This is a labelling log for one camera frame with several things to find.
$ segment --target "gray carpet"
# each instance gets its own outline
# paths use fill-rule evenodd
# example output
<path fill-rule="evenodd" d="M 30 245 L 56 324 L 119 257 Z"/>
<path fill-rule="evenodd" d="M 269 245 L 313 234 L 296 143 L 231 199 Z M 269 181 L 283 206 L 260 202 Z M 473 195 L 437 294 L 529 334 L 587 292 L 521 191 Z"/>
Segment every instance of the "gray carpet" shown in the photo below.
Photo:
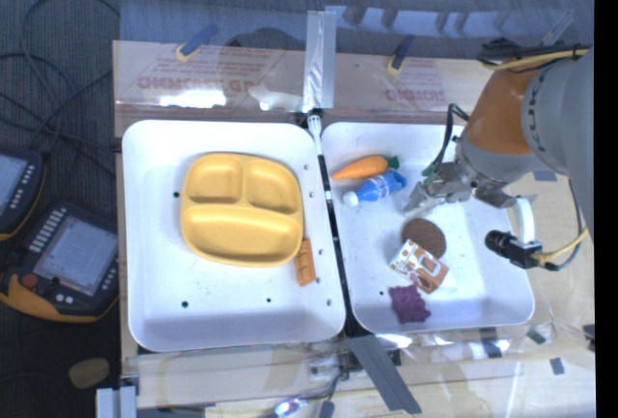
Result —
<path fill-rule="evenodd" d="M 0 98 L 0 145 L 53 145 L 36 214 L 62 198 L 114 218 L 113 100 L 107 74 L 111 41 L 177 40 L 179 23 L 190 30 L 191 22 L 189 16 L 170 20 L 165 13 L 170 8 L 257 10 L 266 12 L 263 17 L 328 9 L 338 14 L 340 52 L 390 54 L 404 35 L 414 35 L 410 54 L 415 56 L 474 58 L 483 42 L 496 37 L 538 43 L 564 14 L 571 14 L 572 21 L 561 40 L 592 43 L 594 5 L 595 0 L 0 0 L 0 54 L 12 54 L 0 59 L 0 94 L 5 96 Z M 367 15 L 372 9 L 380 21 Z M 407 21 L 392 23 L 394 17 Z M 272 32 L 245 44 L 295 48 L 294 35 L 287 34 L 289 45 Z M 36 57 L 33 63 L 51 94 L 23 57 L 24 47 Z M 53 144 L 50 136 L 32 131 L 59 100 L 71 96 L 52 123 L 61 123 L 64 135 L 86 142 Z M 0 244 L 0 252 L 11 247 Z M 107 358 L 111 369 L 99 385 L 117 385 L 117 309 L 94 326 L 77 327 L 34 320 L 0 306 L 0 416 L 95 416 L 95 389 L 77 390 L 67 377 L 71 365 L 95 356 Z"/>

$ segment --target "clear plastic sheet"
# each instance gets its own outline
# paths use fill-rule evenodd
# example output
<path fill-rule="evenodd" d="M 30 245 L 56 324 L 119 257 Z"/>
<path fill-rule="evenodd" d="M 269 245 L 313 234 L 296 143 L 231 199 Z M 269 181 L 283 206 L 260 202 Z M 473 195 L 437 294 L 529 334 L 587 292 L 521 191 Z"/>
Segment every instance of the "clear plastic sheet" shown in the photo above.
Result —
<path fill-rule="evenodd" d="M 331 0 L 325 12 L 304 15 L 127 3 L 123 39 L 114 49 L 116 136 L 122 138 L 132 123 L 151 118 L 303 125 L 311 109 L 322 111 L 323 126 L 342 121 L 442 125 L 449 103 L 473 109 L 491 74 L 466 56 L 472 45 L 507 27 L 521 40 L 542 39 L 565 14 L 485 12 L 464 18 L 461 12 L 449 13 L 445 5 L 414 12 L 407 10 L 406 0 L 372 4 Z M 367 50 L 341 49 L 337 43 L 335 52 L 333 18 L 337 39 L 353 36 L 358 42 L 345 45 Z M 199 45 L 195 56 L 180 60 L 178 49 L 193 33 L 213 24 L 218 30 Z M 429 44 L 453 45 L 451 59 L 422 57 L 419 42 L 414 52 L 421 56 L 408 53 L 403 68 L 393 73 L 391 54 L 408 35 L 425 36 Z M 467 60 L 459 59 L 458 49 Z M 548 249 L 572 239 L 575 213 L 565 211 L 565 180 L 526 177 L 512 188 L 514 194 L 530 189 L 538 194 L 533 206 L 537 231 Z M 564 203 L 554 203 L 551 197 L 556 195 L 566 197 Z M 520 393 L 523 385 L 530 385 L 522 384 L 526 362 L 539 354 L 547 359 L 552 348 L 556 354 L 569 354 L 572 346 L 594 349 L 593 271 L 593 246 L 586 239 L 569 268 L 528 271 L 535 310 L 525 323 L 377 336 L 410 386 L 450 382 L 456 388 L 467 382 L 466 395 L 475 395 L 467 392 L 473 382 L 504 377 L 510 383 L 497 392 L 497 399 L 506 407 L 478 404 L 485 415 L 510 412 L 509 406 L 534 415 L 536 402 L 527 403 Z M 138 403 L 143 407 L 322 400 L 335 380 L 342 392 L 373 389 L 346 346 L 346 337 L 344 331 L 333 340 L 312 344 L 147 353 L 131 343 L 125 330 L 123 373 L 140 389 Z M 594 374 L 594 358 L 575 359 Z M 594 399 L 587 405 L 594 407 Z M 444 416 L 458 413 L 445 411 Z"/>

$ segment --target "handheld controller screen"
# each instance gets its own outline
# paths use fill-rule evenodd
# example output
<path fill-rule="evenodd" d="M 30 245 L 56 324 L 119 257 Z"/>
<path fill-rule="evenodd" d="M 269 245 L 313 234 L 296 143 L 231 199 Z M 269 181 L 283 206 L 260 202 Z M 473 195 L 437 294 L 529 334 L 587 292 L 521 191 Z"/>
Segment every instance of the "handheld controller screen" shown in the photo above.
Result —
<path fill-rule="evenodd" d="M 47 279 L 58 278 L 62 284 L 92 296 L 117 251 L 116 235 L 69 216 L 33 271 Z"/>
<path fill-rule="evenodd" d="M 0 215 L 7 207 L 16 207 L 13 203 L 14 191 L 27 165 L 25 159 L 0 153 Z"/>
<path fill-rule="evenodd" d="M 40 153 L 0 147 L 0 241 L 12 237 L 30 216 L 43 174 Z"/>

